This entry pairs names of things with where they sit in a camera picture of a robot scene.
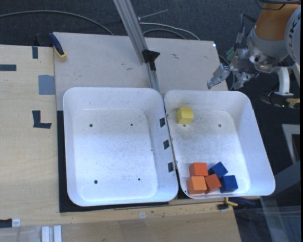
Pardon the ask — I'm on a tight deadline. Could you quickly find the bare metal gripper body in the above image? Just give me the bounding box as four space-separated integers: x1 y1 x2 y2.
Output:
229 45 281 77

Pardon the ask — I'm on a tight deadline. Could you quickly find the yellow cube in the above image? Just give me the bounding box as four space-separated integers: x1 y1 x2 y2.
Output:
176 106 194 125

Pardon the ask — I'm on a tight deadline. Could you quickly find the white plastic tray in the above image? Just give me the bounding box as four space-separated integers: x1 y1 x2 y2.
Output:
62 86 180 208
163 89 277 200

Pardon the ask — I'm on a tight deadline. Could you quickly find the blue cube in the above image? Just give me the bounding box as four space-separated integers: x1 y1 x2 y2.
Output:
208 161 229 179
219 175 239 194

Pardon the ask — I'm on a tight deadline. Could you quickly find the orange cube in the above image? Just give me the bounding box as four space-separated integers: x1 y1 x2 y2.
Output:
204 173 222 194
186 175 208 195
188 162 209 177

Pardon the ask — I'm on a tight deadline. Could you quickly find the black cylinder on white bracket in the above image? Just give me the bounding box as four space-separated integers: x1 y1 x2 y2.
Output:
260 64 301 110

